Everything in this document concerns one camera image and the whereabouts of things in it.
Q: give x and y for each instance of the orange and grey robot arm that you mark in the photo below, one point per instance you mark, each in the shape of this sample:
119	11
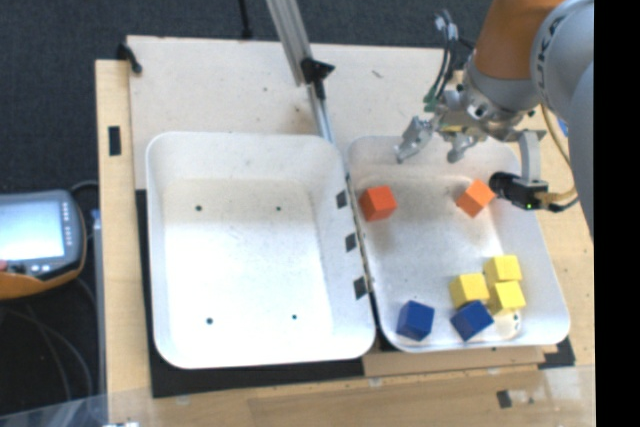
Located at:
515	25

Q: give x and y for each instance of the white plastic tray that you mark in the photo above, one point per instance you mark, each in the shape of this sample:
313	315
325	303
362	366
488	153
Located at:
435	245
245	255

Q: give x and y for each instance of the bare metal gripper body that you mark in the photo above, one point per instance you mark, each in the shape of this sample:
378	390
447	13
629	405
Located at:
484	114

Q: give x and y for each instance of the yellow cube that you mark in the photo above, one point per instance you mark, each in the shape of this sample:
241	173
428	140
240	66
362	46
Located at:
503	268
508	297
468	290

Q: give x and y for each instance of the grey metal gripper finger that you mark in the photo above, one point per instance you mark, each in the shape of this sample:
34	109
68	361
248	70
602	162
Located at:
459	147
414	138

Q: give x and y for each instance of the pale flat board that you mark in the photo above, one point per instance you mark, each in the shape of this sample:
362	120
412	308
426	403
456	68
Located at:
215	85

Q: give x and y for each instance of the red-orange cube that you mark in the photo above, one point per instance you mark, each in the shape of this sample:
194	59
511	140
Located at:
377	204

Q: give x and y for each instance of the light orange cube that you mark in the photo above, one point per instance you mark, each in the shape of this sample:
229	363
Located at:
474	198

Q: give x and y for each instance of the blue cube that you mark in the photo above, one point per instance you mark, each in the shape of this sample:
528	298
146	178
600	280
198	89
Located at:
415	320
471	320

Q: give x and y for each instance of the black cylinder on white bracket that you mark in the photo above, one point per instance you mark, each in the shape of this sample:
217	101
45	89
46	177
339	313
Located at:
522	189

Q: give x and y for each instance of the white cube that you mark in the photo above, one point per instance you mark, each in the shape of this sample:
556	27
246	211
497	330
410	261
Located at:
509	324

